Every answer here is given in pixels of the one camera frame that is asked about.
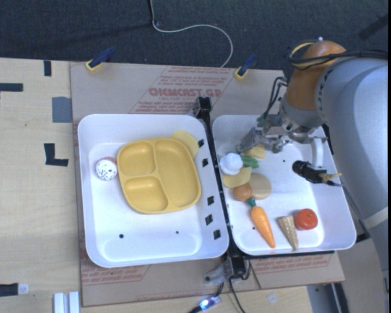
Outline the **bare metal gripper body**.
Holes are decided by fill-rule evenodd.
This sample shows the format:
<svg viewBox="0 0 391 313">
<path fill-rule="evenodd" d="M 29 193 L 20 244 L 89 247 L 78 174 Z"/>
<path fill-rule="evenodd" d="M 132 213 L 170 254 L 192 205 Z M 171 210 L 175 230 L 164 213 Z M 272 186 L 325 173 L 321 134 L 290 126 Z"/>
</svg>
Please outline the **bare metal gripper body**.
<svg viewBox="0 0 391 313">
<path fill-rule="evenodd" d="M 314 132 L 314 128 L 304 127 L 284 113 L 261 115 L 257 118 L 257 128 L 264 137 L 285 136 L 299 143 L 308 143 Z"/>
</svg>

